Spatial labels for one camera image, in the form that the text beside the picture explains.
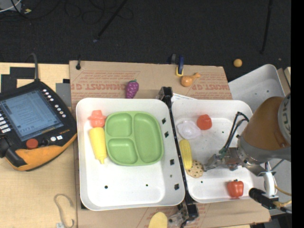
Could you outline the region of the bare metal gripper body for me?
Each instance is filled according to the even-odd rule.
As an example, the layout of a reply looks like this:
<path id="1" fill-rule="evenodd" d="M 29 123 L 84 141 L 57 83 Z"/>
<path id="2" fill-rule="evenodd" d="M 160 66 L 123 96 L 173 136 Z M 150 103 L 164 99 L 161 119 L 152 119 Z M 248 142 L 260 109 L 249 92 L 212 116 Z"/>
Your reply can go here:
<path id="1" fill-rule="evenodd" d="M 222 164 L 226 165 L 231 171 L 234 171 L 238 166 L 251 168 L 252 159 L 240 147 L 222 148 L 219 151 L 219 158 Z"/>

